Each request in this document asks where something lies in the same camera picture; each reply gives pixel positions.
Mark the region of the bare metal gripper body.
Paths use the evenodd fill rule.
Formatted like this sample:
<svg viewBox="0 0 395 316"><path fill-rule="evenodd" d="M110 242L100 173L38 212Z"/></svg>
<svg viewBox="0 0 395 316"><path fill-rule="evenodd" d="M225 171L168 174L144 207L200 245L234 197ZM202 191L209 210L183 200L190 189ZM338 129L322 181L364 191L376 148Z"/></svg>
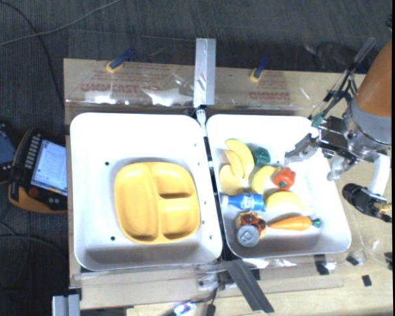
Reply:
<svg viewBox="0 0 395 316"><path fill-rule="evenodd" d="M334 116L320 125L317 143L325 157L342 157L349 165L373 162L378 154L387 155L389 150L389 144L362 130L352 118Z"/></svg>

